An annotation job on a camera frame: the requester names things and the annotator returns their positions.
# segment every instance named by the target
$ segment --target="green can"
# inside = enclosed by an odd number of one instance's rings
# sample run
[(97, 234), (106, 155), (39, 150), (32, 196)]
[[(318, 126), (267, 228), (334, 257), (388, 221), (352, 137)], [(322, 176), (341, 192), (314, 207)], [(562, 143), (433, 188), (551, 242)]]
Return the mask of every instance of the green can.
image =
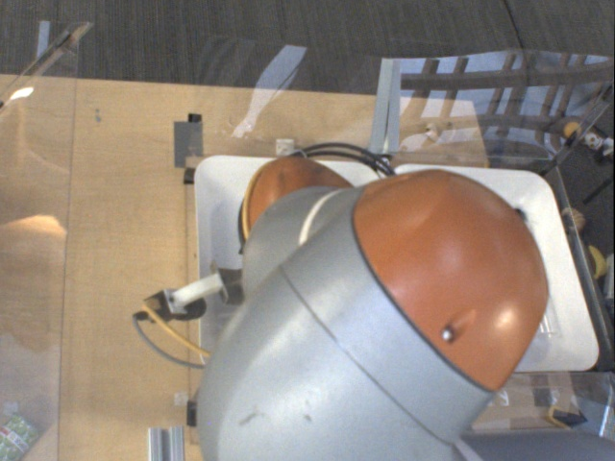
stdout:
[(19, 415), (0, 426), (0, 461), (18, 461), (38, 439), (38, 430)]

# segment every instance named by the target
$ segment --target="yellow cable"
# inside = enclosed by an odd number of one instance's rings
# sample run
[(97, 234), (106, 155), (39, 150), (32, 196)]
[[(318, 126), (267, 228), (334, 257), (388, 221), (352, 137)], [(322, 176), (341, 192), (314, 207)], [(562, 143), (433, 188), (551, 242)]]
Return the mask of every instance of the yellow cable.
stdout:
[(150, 318), (152, 318), (152, 321), (154, 321), (157, 325), (159, 325), (162, 328), (162, 330), (164, 330), (167, 334), (169, 334), (175, 340), (180, 342), (182, 345), (184, 345), (185, 347), (191, 349), (193, 352), (197, 352), (199, 355), (202, 355), (204, 357), (210, 357), (211, 356), (211, 352), (209, 352), (209, 351), (207, 351), (205, 349), (202, 349), (201, 347), (199, 347), (195, 343), (192, 343), (190, 340), (185, 338), (185, 336), (182, 336), (179, 332), (177, 332), (171, 326), (166, 324), (164, 322), (164, 320), (158, 315), (158, 312), (156, 312), (154, 309), (152, 309), (149, 305), (144, 304), (142, 309), (145, 312), (147, 312), (147, 315)]

